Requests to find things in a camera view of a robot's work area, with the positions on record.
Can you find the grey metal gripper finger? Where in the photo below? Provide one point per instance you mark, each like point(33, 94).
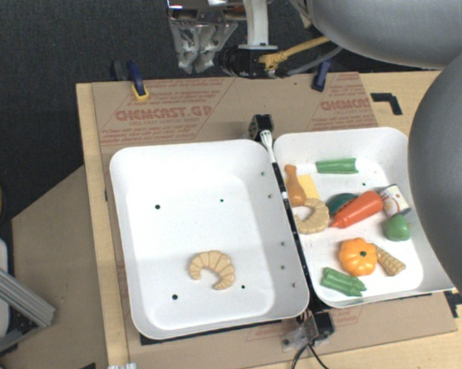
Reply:
point(185, 49)
point(207, 47)

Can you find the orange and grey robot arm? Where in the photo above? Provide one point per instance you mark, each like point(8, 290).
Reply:
point(392, 10)

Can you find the brown cardboard board red print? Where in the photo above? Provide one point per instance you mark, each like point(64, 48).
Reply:
point(218, 113)

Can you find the thin black and white rod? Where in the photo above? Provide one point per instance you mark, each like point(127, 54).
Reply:
point(283, 188)

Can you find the yellow toy cheese slice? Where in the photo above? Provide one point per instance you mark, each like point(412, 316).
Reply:
point(309, 184)

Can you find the white plastic tray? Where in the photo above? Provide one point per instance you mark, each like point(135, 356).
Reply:
point(202, 221)
point(365, 292)

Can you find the green toy celery stick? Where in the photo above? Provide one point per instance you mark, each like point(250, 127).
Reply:
point(336, 166)

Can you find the beige toy croissant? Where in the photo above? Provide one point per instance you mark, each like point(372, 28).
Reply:
point(217, 265)
point(316, 217)

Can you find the dark green round toy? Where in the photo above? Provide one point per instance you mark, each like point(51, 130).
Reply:
point(340, 200)

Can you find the orange toy carrot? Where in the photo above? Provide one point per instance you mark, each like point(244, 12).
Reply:
point(359, 208)

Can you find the small white and red can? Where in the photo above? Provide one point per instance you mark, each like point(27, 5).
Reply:
point(395, 200)

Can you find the orange toy pumpkin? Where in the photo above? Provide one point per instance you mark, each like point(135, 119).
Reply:
point(357, 257)

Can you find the green toy bell pepper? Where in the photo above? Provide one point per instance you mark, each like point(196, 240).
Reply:
point(396, 228)

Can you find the green toy asparagus bunch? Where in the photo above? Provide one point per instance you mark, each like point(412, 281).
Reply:
point(342, 283)

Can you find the tan toy corn cob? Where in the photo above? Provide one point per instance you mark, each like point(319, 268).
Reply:
point(390, 262)

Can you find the black cylinder on white bracket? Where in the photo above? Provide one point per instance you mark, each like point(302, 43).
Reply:
point(256, 16)

